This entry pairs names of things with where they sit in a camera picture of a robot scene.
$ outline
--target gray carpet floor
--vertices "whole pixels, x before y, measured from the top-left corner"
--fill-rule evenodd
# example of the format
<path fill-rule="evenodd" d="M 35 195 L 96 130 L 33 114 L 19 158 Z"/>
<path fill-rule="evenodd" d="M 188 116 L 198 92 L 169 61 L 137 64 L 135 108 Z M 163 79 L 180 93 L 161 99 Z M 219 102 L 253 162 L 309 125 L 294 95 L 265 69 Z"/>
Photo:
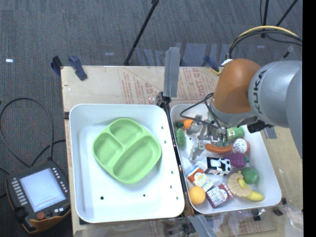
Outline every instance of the gray carpet floor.
<path fill-rule="evenodd" d="M 266 25 L 276 25 L 294 0 L 269 0 Z M 55 140 L 64 139 L 60 78 L 51 69 L 58 56 L 64 66 L 77 55 L 83 65 L 119 65 L 126 60 L 152 7 L 152 0 L 0 0 L 0 109 L 15 98 L 41 102 L 50 112 Z M 130 60 L 130 66 L 164 66 L 164 54 L 180 48 L 181 66 L 201 66 L 210 56 L 225 60 L 238 35 L 261 26 L 266 0 L 160 0 Z M 303 0 L 298 0 L 279 25 L 303 38 Z M 234 58 L 259 65 L 287 59 L 302 60 L 302 47 L 284 35 L 252 36 L 234 49 Z M 35 102 L 19 100 L 1 117 L 10 149 L 31 164 L 50 143 L 49 117 Z M 36 161 L 44 162 L 48 150 Z M 53 157 L 67 173 L 64 142 Z M 17 173 L 27 166 L 0 140 L 0 166 Z M 0 193 L 7 174 L 0 171 Z M 15 219 L 7 197 L 0 199 L 0 237 L 29 236 Z M 71 218 L 39 237 L 72 236 Z"/>

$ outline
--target yellow banana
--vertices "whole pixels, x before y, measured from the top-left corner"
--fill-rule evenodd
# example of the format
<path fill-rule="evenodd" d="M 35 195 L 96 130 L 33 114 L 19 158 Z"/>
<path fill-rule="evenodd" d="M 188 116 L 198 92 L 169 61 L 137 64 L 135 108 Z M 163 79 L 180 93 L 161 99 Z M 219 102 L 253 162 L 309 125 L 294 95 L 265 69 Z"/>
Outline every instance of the yellow banana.
<path fill-rule="evenodd" d="M 248 196 L 246 196 L 246 198 L 253 200 L 253 201 L 261 201 L 265 197 L 259 192 L 251 191 L 251 193 Z"/>

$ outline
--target green plate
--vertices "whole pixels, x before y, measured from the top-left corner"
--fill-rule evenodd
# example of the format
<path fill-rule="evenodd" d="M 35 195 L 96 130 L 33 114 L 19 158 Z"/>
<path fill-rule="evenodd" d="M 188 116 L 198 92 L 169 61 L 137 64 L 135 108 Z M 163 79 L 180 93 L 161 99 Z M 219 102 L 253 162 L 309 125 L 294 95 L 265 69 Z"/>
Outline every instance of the green plate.
<path fill-rule="evenodd" d="M 122 183 L 145 177 L 161 157 L 161 145 L 143 126 L 130 118 L 118 118 L 94 140 L 98 163 Z"/>

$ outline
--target wooden table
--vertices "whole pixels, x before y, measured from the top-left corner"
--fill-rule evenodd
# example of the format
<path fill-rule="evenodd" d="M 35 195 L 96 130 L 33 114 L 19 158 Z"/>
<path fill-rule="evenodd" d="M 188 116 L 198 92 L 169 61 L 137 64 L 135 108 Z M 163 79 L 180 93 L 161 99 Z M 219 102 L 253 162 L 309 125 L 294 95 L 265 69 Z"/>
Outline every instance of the wooden table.
<path fill-rule="evenodd" d="M 68 114 L 77 104 L 154 104 L 159 92 L 163 91 L 164 67 L 117 67 L 84 66 L 87 79 L 81 81 L 73 67 L 62 67 L 61 86 L 65 112 L 65 131 L 67 141 L 68 174 L 72 203 L 73 233 L 76 237 L 85 236 L 168 236 L 166 225 L 175 224 L 175 220 L 157 220 L 145 222 L 121 222 L 104 224 L 80 224 L 75 209 L 72 151 Z M 205 67 L 180 67 L 178 95 L 171 106 L 183 103 L 196 103 L 210 92 L 214 92 L 218 76 Z M 278 208 L 263 208 L 260 223 L 253 221 L 236 222 L 228 220 L 230 215 L 216 215 L 216 224 L 222 226 L 217 236 L 250 234 L 247 236 L 298 236 L 303 232 L 289 225 L 289 217 L 302 223 L 303 216 L 293 209 L 303 208 L 303 171 L 302 162 L 288 128 L 275 127 L 269 136 L 261 131 L 268 154 L 281 187 L 282 197 L 287 204 L 280 206 L 282 216 L 277 215 Z"/>

